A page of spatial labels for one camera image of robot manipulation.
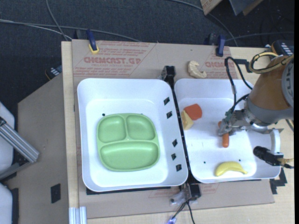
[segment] black floor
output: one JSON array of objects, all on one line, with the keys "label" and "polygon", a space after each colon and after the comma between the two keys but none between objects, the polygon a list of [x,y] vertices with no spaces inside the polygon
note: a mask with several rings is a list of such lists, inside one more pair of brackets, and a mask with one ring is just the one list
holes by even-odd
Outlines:
[{"label": "black floor", "polygon": [[[199,0],[181,0],[200,7]],[[210,34],[223,34],[228,46],[264,47],[278,39],[294,40],[294,0],[264,0],[247,16],[235,16],[228,0],[211,15],[169,0],[49,0],[61,26],[90,28],[131,37],[142,42],[203,44]],[[0,19],[55,25],[45,0],[0,0]],[[283,33],[234,37],[258,33]],[[62,28],[73,38],[74,28]],[[116,35],[94,33],[97,40],[130,41]],[[54,32],[0,22],[0,102],[9,110],[48,82],[45,70],[61,63],[61,41]]]}]

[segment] blue clamp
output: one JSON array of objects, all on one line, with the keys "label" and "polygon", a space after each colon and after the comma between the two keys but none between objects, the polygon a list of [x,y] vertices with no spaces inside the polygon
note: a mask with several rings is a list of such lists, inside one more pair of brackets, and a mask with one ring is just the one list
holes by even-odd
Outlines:
[{"label": "blue clamp", "polygon": [[91,32],[90,29],[88,29],[88,30],[86,30],[86,34],[87,34],[87,38],[89,39],[88,46],[89,46],[90,51],[93,54],[97,54],[100,51],[100,49],[94,39],[93,33]]},{"label": "blue clamp", "polygon": [[217,45],[218,47],[216,48],[216,56],[223,57],[223,48],[225,44],[225,37],[224,35],[219,35],[217,39]]}]

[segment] black hole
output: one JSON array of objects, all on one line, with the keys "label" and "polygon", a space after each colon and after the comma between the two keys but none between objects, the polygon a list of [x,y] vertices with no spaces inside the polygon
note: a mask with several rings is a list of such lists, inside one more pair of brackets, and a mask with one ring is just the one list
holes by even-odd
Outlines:
[{"label": "black hole", "polygon": [[166,116],[167,116],[167,118],[169,119],[169,118],[172,116],[172,112],[171,112],[171,111],[168,112],[168,113],[166,114]]},{"label": "black hole", "polygon": [[177,172],[178,172],[179,170],[182,169],[182,165],[178,164],[178,165],[176,166],[176,168],[177,168]]},{"label": "black hole", "polygon": [[174,141],[172,142],[172,145],[173,145],[174,147],[175,147],[177,144],[178,144],[177,140],[174,140]]},{"label": "black hole", "polygon": [[170,101],[169,97],[164,100],[164,105],[166,105]]}]

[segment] green plate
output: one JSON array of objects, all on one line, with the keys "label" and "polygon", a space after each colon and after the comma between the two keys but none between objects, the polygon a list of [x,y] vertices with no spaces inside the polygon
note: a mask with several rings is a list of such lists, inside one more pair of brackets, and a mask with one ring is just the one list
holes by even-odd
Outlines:
[{"label": "green plate", "polygon": [[100,119],[97,145],[101,162],[112,171],[150,168],[160,157],[155,126],[142,114],[112,114]]}]

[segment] yellow banana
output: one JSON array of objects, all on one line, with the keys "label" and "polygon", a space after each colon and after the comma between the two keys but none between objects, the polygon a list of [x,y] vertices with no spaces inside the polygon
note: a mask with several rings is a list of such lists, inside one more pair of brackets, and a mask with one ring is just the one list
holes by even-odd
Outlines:
[{"label": "yellow banana", "polygon": [[241,173],[247,174],[247,172],[243,169],[243,167],[241,166],[240,163],[234,162],[234,161],[230,161],[230,162],[223,162],[223,163],[221,163],[216,168],[215,175],[218,177],[218,176],[226,173],[227,171],[237,171],[237,172],[241,172]]}]

